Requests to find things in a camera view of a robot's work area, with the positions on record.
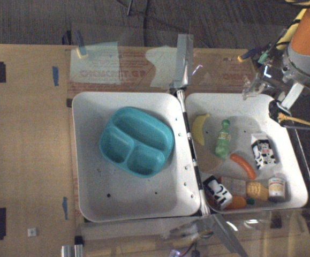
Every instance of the orange toy food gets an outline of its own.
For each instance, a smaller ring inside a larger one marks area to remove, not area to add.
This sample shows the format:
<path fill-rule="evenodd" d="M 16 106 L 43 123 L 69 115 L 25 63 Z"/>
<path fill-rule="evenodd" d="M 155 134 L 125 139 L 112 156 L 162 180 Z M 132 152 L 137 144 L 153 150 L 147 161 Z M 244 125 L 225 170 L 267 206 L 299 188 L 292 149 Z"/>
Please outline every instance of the orange toy food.
<path fill-rule="evenodd" d="M 230 155 L 230 158 L 232 161 L 239 164 L 247 173 L 247 176 L 250 180 L 256 179 L 256 172 L 253 170 L 253 168 L 250 166 L 250 164 L 240 155 L 236 153 L 232 153 Z"/>
<path fill-rule="evenodd" d="M 246 206 L 246 200 L 242 196 L 234 195 L 232 197 L 232 202 L 225 207 L 225 209 L 239 209 L 244 208 Z"/>

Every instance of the sausage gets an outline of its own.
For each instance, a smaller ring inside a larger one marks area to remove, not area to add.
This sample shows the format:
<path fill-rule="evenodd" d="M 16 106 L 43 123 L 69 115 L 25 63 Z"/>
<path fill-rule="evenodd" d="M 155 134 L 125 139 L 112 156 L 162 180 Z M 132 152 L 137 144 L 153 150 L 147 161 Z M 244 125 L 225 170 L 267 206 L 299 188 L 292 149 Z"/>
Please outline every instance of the sausage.
<path fill-rule="evenodd" d="M 250 166 L 250 164 L 240 155 L 236 153 L 232 153 L 230 155 L 230 158 L 232 161 L 239 164 L 247 173 L 247 176 L 250 180 L 256 179 L 256 172 L 253 170 L 253 168 Z"/>

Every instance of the blue tape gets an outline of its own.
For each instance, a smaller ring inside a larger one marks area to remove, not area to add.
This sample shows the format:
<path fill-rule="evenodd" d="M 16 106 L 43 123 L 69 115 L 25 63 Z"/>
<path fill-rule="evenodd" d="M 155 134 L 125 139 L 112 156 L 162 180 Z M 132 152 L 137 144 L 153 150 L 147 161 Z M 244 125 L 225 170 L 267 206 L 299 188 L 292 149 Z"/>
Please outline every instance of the blue tape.
<path fill-rule="evenodd" d="M 55 87 L 59 86 L 58 84 L 58 67 L 56 66 L 53 66 L 52 67 L 52 78 L 54 79 L 54 84 L 55 84 Z"/>

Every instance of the white square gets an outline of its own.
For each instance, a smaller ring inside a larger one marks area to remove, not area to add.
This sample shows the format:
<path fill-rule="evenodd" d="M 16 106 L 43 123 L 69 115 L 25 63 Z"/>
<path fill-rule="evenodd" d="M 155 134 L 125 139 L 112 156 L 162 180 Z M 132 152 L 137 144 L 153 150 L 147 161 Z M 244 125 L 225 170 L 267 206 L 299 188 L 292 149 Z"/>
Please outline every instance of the white square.
<path fill-rule="evenodd" d="M 34 236 L 37 236 L 37 229 L 36 228 L 27 229 L 27 237 L 34 237 Z"/>

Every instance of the cow print carton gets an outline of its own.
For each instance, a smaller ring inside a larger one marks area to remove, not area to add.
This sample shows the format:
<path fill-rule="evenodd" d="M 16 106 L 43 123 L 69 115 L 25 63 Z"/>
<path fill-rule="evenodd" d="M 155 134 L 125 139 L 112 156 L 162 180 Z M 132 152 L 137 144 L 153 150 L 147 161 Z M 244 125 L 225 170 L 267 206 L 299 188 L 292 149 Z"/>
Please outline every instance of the cow print carton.
<path fill-rule="evenodd" d="M 251 148 L 258 169 L 267 169 L 277 164 L 274 151 L 265 133 L 251 134 Z"/>

